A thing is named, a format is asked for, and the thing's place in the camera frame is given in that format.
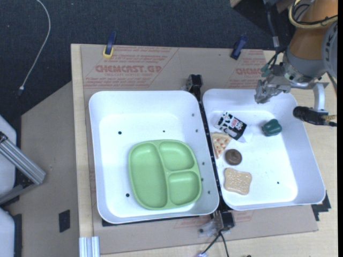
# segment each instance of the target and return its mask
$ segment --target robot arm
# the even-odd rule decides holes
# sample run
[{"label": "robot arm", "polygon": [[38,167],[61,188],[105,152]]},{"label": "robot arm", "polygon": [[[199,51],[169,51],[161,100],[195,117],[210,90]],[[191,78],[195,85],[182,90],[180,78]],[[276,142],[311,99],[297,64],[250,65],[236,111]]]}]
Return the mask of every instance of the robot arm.
[{"label": "robot arm", "polygon": [[338,0],[296,0],[289,19],[297,29],[282,62],[275,64],[276,53],[261,69],[265,79],[258,81],[255,101],[266,103],[273,96],[289,93],[291,88],[312,89],[315,106],[298,107],[294,116],[315,125],[333,125],[324,110],[327,84],[317,80],[325,73],[337,78]]}]

